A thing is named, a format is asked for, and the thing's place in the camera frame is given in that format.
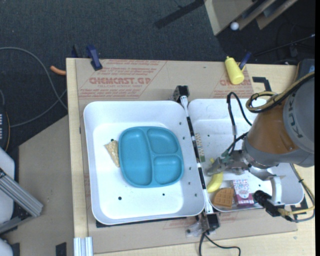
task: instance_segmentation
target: white ball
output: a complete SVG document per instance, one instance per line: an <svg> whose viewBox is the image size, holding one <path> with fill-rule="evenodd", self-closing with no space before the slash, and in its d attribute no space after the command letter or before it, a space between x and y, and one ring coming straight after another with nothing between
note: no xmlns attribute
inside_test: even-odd
<svg viewBox="0 0 320 256"><path fill-rule="evenodd" d="M231 24L230 24L230 28L232 29L232 30L237 30L238 28L239 28L239 23L238 22L231 22Z"/></svg>

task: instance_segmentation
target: blue clamp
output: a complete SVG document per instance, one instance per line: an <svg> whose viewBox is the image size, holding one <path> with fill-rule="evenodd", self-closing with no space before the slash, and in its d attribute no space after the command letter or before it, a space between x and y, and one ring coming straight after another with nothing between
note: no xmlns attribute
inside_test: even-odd
<svg viewBox="0 0 320 256"><path fill-rule="evenodd" d="M92 44L89 44L86 47L86 53L88 54L88 57L92 59L91 65L94 68L94 70L95 71L101 70L102 69L102 65L101 65L101 63L99 61L97 50Z"/></svg>

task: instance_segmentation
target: black carpet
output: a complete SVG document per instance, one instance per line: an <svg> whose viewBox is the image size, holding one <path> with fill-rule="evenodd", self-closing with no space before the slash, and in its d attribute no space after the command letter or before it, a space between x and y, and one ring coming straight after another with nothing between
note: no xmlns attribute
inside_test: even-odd
<svg viewBox="0 0 320 256"><path fill-rule="evenodd" d="M263 30L256 21L241 31L214 36L202 0L0 1L0 90L11 124L8 152L68 112L57 101L66 78L49 70L66 68L73 45L85 54L93 44L102 59L224 61L241 60L315 33L315 0L299 0ZM37 56L42 65L21 48ZM296 64L315 58L315 39L252 56L249 63ZM62 102L67 104L66 95Z"/></svg>

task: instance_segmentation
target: cardboard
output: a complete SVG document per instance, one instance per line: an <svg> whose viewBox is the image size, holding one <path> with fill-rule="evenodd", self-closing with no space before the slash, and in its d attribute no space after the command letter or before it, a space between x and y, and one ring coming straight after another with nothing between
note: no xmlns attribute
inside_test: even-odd
<svg viewBox="0 0 320 256"><path fill-rule="evenodd" d="M244 81L233 85L223 62L120 59L102 59L100 62L103 69L94 71L90 59L75 59L87 225L94 252L99 254L198 242L199 237L186 233L188 227L196 222L195 217L114 226L97 223L91 210L83 111L93 101L168 100L178 85L188 86L189 101L224 99L231 91L240 98L248 98L254 91L247 70L244 71ZM212 235L214 240L297 230L295 223L272 218L264 209L218 213L218 218L220 227Z"/></svg>

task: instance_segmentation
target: brown toy waffle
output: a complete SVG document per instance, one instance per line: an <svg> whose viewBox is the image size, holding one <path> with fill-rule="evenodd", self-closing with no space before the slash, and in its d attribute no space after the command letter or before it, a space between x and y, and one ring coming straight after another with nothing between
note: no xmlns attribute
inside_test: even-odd
<svg viewBox="0 0 320 256"><path fill-rule="evenodd" d="M231 208L234 192L235 191L232 187L225 187L219 189L213 196L213 205Z"/></svg>

